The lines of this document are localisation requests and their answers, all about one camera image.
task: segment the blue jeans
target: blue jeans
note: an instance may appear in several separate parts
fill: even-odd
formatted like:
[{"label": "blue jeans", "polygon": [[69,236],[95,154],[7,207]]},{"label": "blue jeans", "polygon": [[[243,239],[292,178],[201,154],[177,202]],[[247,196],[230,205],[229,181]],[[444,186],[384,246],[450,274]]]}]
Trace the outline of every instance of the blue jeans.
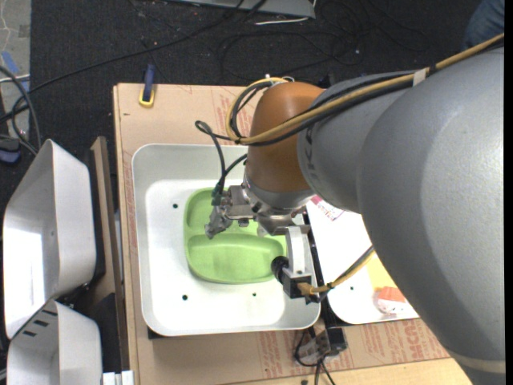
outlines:
[{"label": "blue jeans", "polygon": [[462,50],[504,32],[504,0],[482,0],[465,30]]}]

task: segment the cardboard sheet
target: cardboard sheet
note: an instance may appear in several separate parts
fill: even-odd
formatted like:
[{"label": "cardboard sheet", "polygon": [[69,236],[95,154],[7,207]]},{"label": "cardboard sheet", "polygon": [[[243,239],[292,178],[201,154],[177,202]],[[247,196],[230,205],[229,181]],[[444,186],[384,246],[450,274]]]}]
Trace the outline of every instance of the cardboard sheet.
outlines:
[{"label": "cardboard sheet", "polygon": [[[128,346],[136,383],[299,384],[313,368],[293,361],[300,334],[296,331],[148,338],[140,306],[131,158],[145,144],[210,144],[210,138],[194,127],[194,121],[203,120],[215,132],[224,132],[224,111],[241,87],[160,85],[152,108],[138,104],[141,88],[141,84],[123,83],[114,87],[113,93]],[[256,100],[241,115],[245,132]],[[327,362],[330,372],[342,375],[341,383],[470,383],[420,319],[347,326],[344,332],[348,349]],[[396,375],[391,372],[397,374],[394,382],[389,381]],[[443,372],[443,381],[433,372]]]}]

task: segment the concrete floor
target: concrete floor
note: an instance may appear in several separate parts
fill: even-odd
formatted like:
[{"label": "concrete floor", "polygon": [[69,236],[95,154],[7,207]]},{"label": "concrete floor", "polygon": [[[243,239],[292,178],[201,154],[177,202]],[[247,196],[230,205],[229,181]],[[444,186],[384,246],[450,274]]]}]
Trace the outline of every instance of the concrete floor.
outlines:
[{"label": "concrete floor", "polygon": [[[24,78],[22,83],[27,90],[30,78],[30,1],[0,0],[0,61],[16,76]],[[12,83],[2,83],[1,89],[4,109],[10,111],[20,93]],[[16,123],[22,132],[28,132],[26,112],[17,117]],[[9,133],[16,136],[11,126]]]}]

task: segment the green plate compartment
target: green plate compartment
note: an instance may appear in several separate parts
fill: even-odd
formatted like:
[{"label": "green plate compartment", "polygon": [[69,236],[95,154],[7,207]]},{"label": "green plate compartment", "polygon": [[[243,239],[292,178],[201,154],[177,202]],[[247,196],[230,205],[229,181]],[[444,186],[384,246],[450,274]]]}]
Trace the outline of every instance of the green plate compartment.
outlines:
[{"label": "green plate compartment", "polygon": [[248,284],[273,277],[271,262],[287,254],[285,237],[259,237],[258,224],[247,227],[234,221],[212,240],[205,235],[205,224],[212,211],[212,189],[194,192],[188,199],[184,218],[184,246],[190,270],[211,282]]}]

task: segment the black floor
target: black floor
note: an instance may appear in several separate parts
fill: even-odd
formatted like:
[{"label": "black floor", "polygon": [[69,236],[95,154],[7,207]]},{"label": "black floor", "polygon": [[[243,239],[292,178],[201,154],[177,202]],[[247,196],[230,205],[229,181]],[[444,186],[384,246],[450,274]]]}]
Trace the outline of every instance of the black floor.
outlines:
[{"label": "black floor", "polygon": [[[256,26],[278,18],[178,2],[33,0],[30,95],[43,139],[82,158],[105,136],[114,170],[111,89],[142,81],[148,63],[157,83],[212,85],[411,70],[458,52],[480,1],[319,0],[316,20]],[[32,158],[0,165],[0,213]]]}]

